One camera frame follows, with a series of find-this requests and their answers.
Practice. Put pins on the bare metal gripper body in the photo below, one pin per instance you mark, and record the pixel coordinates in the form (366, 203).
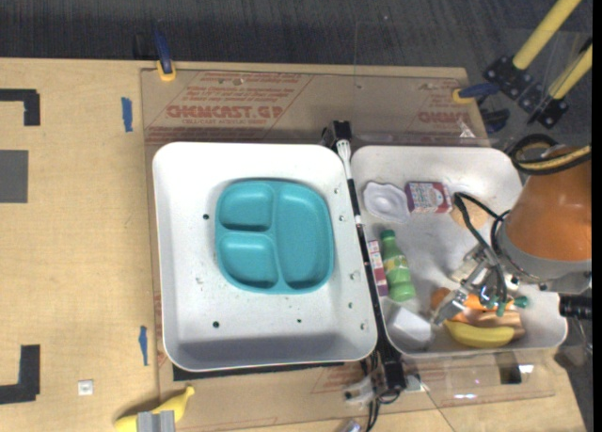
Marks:
(491, 279)

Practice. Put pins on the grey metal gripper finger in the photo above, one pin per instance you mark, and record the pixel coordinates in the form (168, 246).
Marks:
(449, 308)
(465, 266)

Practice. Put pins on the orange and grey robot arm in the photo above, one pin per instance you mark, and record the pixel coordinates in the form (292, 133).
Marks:
(550, 213)

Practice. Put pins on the orange carrot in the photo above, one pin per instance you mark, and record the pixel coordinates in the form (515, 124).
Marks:
(439, 297)

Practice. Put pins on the white plastic tray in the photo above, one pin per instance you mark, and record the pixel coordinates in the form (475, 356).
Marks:
(188, 251)
(437, 251)

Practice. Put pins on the yellow banana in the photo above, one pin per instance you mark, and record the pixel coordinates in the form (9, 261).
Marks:
(169, 406)
(480, 337)

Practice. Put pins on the white cube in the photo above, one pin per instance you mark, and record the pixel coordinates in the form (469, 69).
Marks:
(409, 329)

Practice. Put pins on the tan hot dog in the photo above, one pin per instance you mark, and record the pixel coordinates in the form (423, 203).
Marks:
(512, 324)

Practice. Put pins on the tan bread roll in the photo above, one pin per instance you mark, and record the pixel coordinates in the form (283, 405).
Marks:
(480, 218)

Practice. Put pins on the green bottle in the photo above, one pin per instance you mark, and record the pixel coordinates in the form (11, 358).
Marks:
(399, 270)

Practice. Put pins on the slim pink and purple carton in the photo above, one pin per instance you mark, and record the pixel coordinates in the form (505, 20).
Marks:
(377, 265)

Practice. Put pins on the white fried egg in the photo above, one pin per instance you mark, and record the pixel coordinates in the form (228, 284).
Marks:
(385, 202)

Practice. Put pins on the thin black and white rod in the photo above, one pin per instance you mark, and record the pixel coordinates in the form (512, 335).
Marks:
(353, 195)

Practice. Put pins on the teal divided plate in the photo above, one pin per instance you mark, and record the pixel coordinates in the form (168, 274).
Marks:
(301, 237)

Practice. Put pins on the brown cardboard board red print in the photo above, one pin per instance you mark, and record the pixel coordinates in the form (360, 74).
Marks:
(244, 105)

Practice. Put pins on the black cylinder on white bracket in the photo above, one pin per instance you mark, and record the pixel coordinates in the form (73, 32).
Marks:
(575, 306)

